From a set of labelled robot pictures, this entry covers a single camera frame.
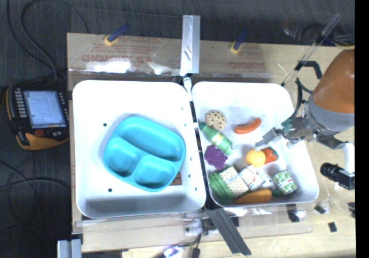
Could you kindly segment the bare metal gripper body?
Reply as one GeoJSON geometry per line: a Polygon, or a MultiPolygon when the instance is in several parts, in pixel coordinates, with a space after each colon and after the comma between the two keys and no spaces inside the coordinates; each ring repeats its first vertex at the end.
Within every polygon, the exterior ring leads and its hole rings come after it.
{"type": "Polygon", "coordinates": [[[319,124],[311,118],[295,117],[283,122],[283,137],[290,141],[312,141],[319,124]]]}

